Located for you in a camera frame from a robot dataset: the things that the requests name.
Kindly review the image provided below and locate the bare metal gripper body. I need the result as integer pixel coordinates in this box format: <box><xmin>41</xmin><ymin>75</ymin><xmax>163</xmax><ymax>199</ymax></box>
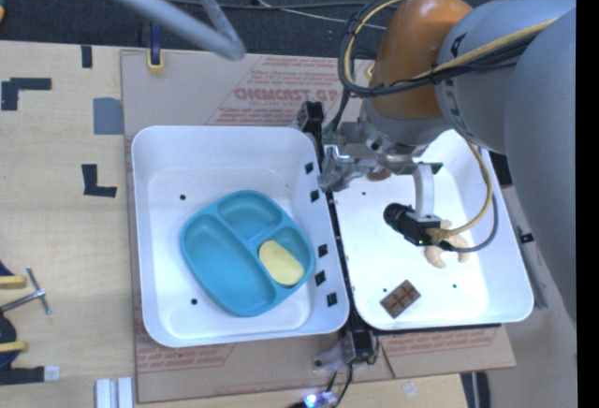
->
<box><xmin>329</xmin><ymin>121</ymin><xmax>423</xmax><ymax>177</ymax></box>

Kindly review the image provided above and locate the yellow toy potato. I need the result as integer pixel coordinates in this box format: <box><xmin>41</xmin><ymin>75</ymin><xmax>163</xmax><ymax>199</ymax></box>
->
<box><xmin>258</xmin><ymin>240</ymin><xmax>306</xmax><ymax>287</ymax></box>

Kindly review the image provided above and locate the tan toy croissant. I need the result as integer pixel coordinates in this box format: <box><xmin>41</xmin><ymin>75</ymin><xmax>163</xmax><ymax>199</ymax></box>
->
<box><xmin>423</xmin><ymin>219</ymin><xmax>471</xmax><ymax>270</ymax></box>

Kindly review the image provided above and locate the blue divided plate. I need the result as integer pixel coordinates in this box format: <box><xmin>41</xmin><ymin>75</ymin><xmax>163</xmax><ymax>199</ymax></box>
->
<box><xmin>180</xmin><ymin>189</ymin><xmax>315</xmax><ymax>318</ymax></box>

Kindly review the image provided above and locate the brown chocolate biscuit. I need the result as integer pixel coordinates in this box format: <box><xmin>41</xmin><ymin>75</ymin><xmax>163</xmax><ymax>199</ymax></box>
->
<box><xmin>379</xmin><ymin>279</ymin><xmax>422</xmax><ymax>319</ymax></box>

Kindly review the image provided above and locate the brown cardboard board, red print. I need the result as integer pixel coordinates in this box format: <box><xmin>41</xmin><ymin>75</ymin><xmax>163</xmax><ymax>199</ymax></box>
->
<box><xmin>119</xmin><ymin>49</ymin><xmax>519</xmax><ymax>405</ymax></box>

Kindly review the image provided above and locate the white plastic tray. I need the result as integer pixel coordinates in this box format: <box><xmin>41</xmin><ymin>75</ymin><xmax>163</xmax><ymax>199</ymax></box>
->
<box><xmin>322</xmin><ymin>129</ymin><xmax>535</xmax><ymax>331</ymax></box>
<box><xmin>130</xmin><ymin>124</ymin><xmax>351</xmax><ymax>348</ymax></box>

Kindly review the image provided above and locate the black block with wires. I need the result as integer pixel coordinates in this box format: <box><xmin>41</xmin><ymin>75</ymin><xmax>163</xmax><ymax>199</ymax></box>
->
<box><xmin>301</xmin><ymin>100</ymin><xmax>326</xmax><ymax>146</ymax></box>
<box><xmin>344</xmin><ymin>329</ymin><xmax>378</xmax><ymax>364</ymax></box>

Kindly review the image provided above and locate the black cylinder on white bracket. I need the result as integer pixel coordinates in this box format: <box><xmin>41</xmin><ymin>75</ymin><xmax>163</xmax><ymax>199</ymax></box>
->
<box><xmin>382</xmin><ymin>162</ymin><xmax>444</xmax><ymax>248</ymax></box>

